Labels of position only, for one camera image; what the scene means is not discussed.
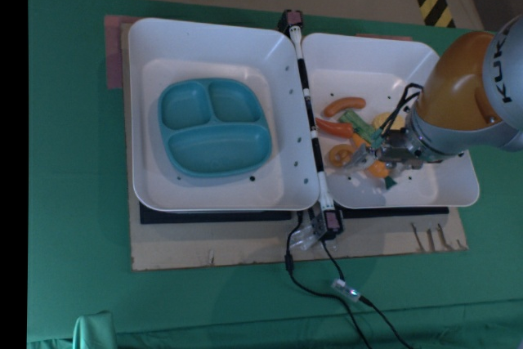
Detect orange toy sausage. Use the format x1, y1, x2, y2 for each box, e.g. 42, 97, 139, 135
323, 96, 367, 119

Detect brown cardboard board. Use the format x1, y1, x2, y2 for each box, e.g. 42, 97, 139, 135
120, 22, 469, 272

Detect black block with wires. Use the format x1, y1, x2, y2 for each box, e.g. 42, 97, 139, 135
277, 8, 305, 34
311, 209, 345, 243

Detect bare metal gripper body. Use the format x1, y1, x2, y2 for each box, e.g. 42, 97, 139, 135
374, 128, 427, 172

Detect orange toy pretzel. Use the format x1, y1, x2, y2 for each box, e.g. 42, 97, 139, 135
327, 144, 356, 168

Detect black and white thin rod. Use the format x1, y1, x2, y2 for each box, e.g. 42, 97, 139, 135
288, 25, 337, 214

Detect orange toy carrot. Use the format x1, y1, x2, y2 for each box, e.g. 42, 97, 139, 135
364, 159, 399, 190

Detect yellow toy corn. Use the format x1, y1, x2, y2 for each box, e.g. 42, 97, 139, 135
371, 112, 406, 132

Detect green toy vegetable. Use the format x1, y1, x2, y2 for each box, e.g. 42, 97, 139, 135
337, 110, 383, 147

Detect white plastic tray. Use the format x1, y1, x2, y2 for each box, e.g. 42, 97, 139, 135
301, 32, 481, 211
127, 16, 321, 213

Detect red toy sausage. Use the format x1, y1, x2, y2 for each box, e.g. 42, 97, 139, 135
315, 117, 355, 139

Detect blue divided plate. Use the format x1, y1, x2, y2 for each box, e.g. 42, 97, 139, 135
157, 78, 274, 179

